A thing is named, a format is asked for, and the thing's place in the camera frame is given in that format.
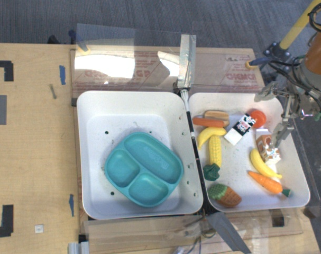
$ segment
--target black corner marker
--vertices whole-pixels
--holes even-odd
[[[0,60],[0,68],[4,68],[4,81],[13,82],[13,63],[9,60]]]
[[[13,205],[3,205],[0,237],[9,237],[13,232]]]

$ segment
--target yellow pole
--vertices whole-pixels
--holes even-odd
[[[313,0],[308,8],[304,11],[304,13],[300,16],[297,22],[293,25],[291,30],[287,33],[287,35],[280,41],[279,46],[283,50],[287,50],[290,45],[294,42],[296,37],[301,33],[301,31],[305,28],[305,26],[309,22],[308,13],[317,5],[321,3],[321,0]]]

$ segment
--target wooden table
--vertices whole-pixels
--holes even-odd
[[[0,238],[0,253],[67,253],[68,243],[78,241],[79,178],[70,74],[74,47],[0,43],[0,60],[14,65],[14,81],[4,81],[0,68],[0,95],[7,97],[6,125],[0,125],[0,226],[2,206],[14,209],[13,233]],[[65,84],[60,66],[65,68]],[[309,220],[300,208],[292,215],[300,222],[301,233],[248,239],[251,251],[319,253]],[[202,253],[229,250],[216,236],[204,241]],[[172,252],[173,248],[140,253]]]

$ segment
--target blue mark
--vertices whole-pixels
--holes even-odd
[[[71,208],[71,214],[72,217],[75,216],[75,211],[74,211],[74,196],[72,194],[70,194],[70,198],[69,198],[69,204],[70,204],[70,208]]]
[[[65,67],[62,66],[62,65],[59,65],[59,76],[60,76],[60,81],[61,81],[61,84],[62,85],[65,85],[65,78],[66,78],[66,75],[65,75]]]

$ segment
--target carrot green top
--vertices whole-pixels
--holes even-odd
[[[227,188],[226,185],[215,184],[208,189],[207,194],[212,199],[220,200],[225,195]]]

